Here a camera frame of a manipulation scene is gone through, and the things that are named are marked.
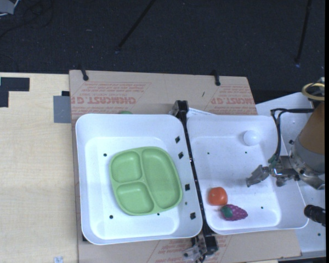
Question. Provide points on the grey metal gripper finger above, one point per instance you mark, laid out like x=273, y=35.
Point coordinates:
x=257, y=175
x=281, y=180

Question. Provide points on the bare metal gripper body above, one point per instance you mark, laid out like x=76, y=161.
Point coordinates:
x=296, y=171

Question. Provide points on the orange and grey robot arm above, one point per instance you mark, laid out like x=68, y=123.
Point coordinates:
x=314, y=130

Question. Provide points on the white plastic tray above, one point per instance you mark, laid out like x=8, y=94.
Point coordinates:
x=98, y=190
x=235, y=174

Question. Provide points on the white ball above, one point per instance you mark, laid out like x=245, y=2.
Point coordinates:
x=250, y=138

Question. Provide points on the purple toy grapes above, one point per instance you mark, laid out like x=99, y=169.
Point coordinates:
x=235, y=213

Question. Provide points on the orange toy tomato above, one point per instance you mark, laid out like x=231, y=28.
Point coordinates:
x=217, y=196

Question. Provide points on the thin black and white rod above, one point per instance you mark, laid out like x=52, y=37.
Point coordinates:
x=193, y=168

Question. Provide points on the white paper sheet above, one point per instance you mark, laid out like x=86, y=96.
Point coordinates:
x=200, y=112

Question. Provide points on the green divided plate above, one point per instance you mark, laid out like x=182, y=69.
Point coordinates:
x=146, y=179

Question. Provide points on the brown cardboard board red print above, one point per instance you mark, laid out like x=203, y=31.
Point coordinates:
x=159, y=92

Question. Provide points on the green round object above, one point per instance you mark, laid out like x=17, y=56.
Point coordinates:
x=125, y=112

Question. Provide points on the black cylinder on white bracket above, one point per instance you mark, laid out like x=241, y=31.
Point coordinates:
x=314, y=214

